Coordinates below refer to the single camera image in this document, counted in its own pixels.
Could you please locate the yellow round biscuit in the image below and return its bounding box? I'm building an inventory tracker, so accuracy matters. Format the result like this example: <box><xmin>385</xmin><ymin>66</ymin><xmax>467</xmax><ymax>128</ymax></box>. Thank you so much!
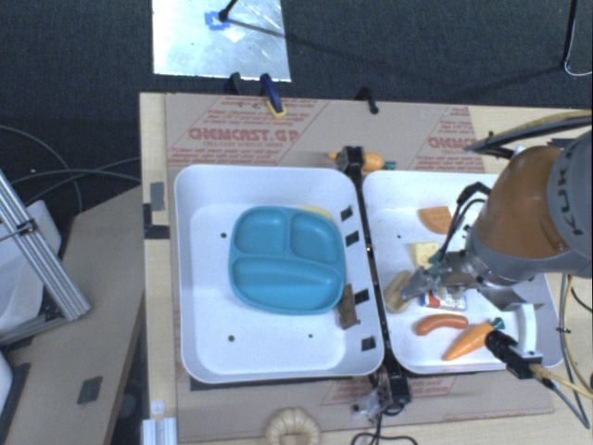
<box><xmin>296</xmin><ymin>204</ymin><xmax>333</xmax><ymax>223</ymax></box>

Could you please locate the beige doughnut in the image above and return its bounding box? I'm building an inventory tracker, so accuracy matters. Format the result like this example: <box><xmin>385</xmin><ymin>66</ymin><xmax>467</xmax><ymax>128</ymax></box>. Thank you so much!
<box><xmin>264</xmin><ymin>407</ymin><xmax>322</xmax><ymax>445</ymax></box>

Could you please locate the orange carrot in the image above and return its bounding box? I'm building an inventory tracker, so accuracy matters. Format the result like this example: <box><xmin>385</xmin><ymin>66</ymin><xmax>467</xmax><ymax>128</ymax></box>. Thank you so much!
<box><xmin>444</xmin><ymin>317</ymin><xmax>506</xmax><ymax>362</ymax></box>
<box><xmin>327</xmin><ymin>151</ymin><xmax>397</xmax><ymax>173</ymax></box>

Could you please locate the white red blue carton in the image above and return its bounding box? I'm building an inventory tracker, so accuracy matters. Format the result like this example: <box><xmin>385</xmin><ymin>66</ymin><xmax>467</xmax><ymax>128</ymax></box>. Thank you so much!
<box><xmin>418</xmin><ymin>288</ymin><xmax>469</xmax><ymax>312</ymax></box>

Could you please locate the thin black rod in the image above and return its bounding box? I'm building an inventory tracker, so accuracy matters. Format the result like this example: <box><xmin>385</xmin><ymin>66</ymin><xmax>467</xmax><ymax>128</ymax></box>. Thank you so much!
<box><xmin>349</xmin><ymin>164</ymin><xmax>395</xmax><ymax>375</ymax></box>

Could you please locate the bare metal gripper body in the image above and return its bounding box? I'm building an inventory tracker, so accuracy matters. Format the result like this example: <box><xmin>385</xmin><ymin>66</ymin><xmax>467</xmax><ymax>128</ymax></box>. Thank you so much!
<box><xmin>430</xmin><ymin>251</ymin><xmax>499</xmax><ymax>297</ymax></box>

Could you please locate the white plastic tray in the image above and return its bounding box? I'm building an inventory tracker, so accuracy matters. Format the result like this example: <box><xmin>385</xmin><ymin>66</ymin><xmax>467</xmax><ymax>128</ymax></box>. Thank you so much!
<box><xmin>362</xmin><ymin>169</ymin><xmax>564</xmax><ymax>375</ymax></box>
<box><xmin>173</xmin><ymin>163</ymin><xmax>386</xmax><ymax>384</ymax></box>

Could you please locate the blue divided plate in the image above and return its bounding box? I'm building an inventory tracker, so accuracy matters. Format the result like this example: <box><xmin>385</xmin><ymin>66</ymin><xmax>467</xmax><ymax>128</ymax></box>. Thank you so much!
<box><xmin>228</xmin><ymin>205</ymin><xmax>347</xmax><ymax>316</ymax></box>

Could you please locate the black cylinder on white bracket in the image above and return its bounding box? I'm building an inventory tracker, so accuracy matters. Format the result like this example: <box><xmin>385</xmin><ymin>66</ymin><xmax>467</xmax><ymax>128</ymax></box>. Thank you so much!
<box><xmin>484</xmin><ymin>301</ymin><xmax>546</xmax><ymax>380</ymax></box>

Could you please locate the orange sausage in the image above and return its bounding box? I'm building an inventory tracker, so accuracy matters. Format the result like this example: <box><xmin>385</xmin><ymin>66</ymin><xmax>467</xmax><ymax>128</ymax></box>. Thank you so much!
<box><xmin>414</xmin><ymin>312</ymin><xmax>470</xmax><ymax>337</ymax></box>

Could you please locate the yellow cheese piece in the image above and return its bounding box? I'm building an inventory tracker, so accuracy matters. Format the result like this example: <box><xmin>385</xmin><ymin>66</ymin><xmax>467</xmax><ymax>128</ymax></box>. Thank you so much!
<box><xmin>410</xmin><ymin>241</ymin><xmax>441</xmax><ymax>271</ymax></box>

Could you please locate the beige bread slice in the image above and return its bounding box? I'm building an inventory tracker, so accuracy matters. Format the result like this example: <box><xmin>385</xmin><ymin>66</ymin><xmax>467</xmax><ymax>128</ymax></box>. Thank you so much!
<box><xmin>383</xmin><ymin>270</ymin><xmax>414</xmax><ymax>315</ymax></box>

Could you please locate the brown chocolate bar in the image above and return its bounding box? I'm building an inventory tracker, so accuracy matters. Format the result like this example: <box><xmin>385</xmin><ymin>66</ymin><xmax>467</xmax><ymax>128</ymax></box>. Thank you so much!
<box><xmin>336</xmin><ymin>284</ymin><xmax>362</xmax><ymax>330</ymax></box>

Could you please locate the brown cardboard board red print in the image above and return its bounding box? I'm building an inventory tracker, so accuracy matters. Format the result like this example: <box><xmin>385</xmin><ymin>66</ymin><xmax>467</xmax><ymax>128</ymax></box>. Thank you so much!
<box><xmin>164</xmin><ymin>93</ymin><xmax>557</xmax><ymax>440</ymax></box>

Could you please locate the orange pizza slice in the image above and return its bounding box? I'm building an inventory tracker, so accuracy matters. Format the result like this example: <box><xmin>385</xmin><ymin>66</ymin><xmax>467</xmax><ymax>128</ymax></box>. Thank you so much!
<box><xmin>417</xmin><ymin>205</ymin><xmax>453</xmax><ymax>235</ymax></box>

